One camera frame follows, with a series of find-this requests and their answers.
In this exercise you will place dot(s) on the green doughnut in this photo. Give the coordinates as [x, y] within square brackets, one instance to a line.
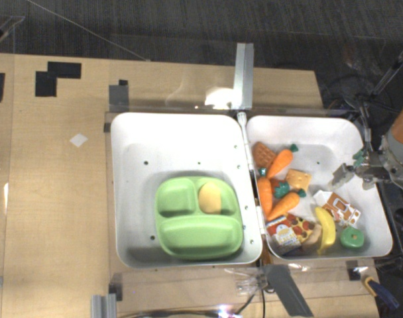
[352, 238]

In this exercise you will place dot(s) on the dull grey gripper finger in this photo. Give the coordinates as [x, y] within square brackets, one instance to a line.
[340, 176]

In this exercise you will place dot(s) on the red strawberry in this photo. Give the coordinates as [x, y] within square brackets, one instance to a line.
[281, 189]

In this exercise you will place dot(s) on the green divided plate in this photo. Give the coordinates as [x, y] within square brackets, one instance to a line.
[201, 237]

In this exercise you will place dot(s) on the yellow banana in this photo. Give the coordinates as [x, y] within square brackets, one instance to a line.
[328, 227]

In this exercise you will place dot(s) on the white and orange carton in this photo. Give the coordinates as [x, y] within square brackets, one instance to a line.
[340, 209]

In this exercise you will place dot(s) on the tan bread piece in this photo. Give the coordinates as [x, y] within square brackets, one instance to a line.
[313, 238]

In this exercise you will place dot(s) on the white plastic tray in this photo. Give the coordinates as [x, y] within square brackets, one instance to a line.
[324, 137]
[175, 144]

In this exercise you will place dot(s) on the brown waffle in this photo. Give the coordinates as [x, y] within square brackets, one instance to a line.
[262, 154]

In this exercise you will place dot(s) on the red and white packet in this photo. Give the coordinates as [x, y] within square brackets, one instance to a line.
[282, 235]

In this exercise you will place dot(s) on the pizza slice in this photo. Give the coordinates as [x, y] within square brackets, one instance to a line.
[301, 227]

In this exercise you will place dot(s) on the orange carrot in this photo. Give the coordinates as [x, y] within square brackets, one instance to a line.
[265, 194]
[281, 161]
[284, 205]

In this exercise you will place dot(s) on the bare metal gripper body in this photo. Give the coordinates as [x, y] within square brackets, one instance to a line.
[375, 171]

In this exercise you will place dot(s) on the yellow cracker biscuit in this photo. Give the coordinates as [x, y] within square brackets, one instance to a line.
[298, 179]

